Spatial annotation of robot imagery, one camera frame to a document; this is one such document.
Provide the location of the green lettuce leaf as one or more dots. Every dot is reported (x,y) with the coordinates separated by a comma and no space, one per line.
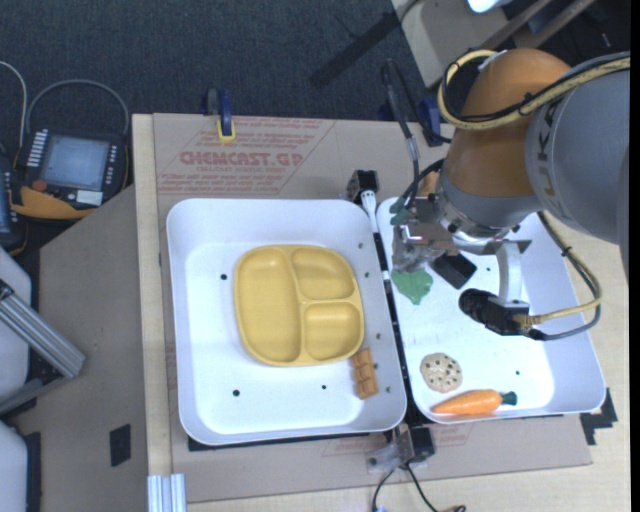
(413,286)

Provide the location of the orange carrot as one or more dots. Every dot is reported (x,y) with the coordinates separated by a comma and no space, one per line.
(467,402)

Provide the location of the orange-brown segmented bar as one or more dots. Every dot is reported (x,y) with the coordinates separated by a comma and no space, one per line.
(365,375)

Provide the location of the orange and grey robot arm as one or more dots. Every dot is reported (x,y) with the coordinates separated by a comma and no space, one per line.
(500,150)

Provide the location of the black rectangular block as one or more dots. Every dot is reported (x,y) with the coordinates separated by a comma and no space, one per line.
(454,270)

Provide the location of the beige chocolate chip biscuit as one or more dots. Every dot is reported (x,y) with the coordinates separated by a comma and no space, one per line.
(441,372)

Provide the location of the white plastic tray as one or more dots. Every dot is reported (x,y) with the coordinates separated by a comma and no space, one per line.
(500,370)
(210,320)

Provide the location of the brown cardboard board red print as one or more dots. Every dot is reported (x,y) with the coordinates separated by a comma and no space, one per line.
(300,470)

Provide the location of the black cylinder on white bracket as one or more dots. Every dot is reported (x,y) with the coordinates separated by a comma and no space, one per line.
(502,315)

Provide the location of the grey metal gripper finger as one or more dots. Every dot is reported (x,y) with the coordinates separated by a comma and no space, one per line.
(401,256)
(423,258)

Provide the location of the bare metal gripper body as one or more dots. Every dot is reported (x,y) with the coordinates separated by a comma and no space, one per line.
(430,232)

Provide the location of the yellow divided plate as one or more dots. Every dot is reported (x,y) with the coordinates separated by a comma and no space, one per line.
(270,305)

